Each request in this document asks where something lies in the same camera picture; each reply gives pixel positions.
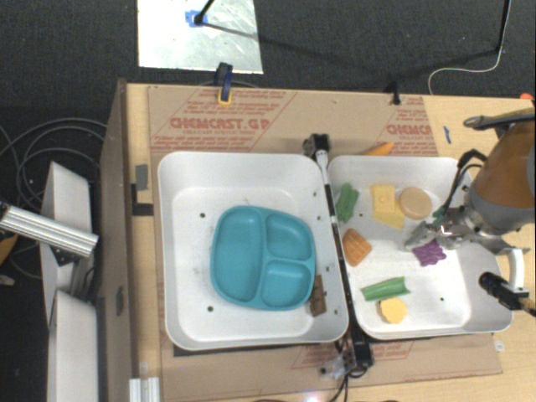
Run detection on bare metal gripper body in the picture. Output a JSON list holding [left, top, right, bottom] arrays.
[[434, 208, 510, 255]]

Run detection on purple grapes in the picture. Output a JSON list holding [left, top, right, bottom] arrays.
[[411, 240, 447, 268]]

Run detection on beige round biscuit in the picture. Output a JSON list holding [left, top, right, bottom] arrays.
[[397, 186, 434, 221]]

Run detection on yellow cheese block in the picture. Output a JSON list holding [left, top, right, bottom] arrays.
[[369, 183, 407, 231]]

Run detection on green celery stick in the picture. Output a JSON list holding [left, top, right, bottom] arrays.
[[360, 276, 411, 302]]

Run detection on orange waffle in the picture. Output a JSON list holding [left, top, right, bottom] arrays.
[[341, 228, 373, 268]]

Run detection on white plastic tray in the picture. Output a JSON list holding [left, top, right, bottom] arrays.
[[327, 153, 514, 341], [157, 150, 350, 352]]

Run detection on yellow round biscuit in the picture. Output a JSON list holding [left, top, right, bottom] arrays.
[[374, 296, 409, 326]]

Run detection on green beans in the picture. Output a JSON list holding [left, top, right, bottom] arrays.
[[334, 182, 360, 224]]

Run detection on thin black and white rod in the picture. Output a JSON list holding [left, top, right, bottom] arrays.
[[315, 149, 362, 344]]

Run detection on orange carrot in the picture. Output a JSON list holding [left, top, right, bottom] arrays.
[[361, 141, 396, 157]]

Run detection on brown chocolate bar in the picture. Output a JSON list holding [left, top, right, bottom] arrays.
[[309, 275, 328, 318]]

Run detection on blue divided plate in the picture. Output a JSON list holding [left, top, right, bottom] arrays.
[[209, 205, 317, 312]]

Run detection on brown cardboard board red print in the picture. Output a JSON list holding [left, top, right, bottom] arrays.
[[146, 83, 504, 402]]

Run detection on black cylinder on white bracket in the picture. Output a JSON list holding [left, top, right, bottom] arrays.
[[478, 246, 531, 312]]

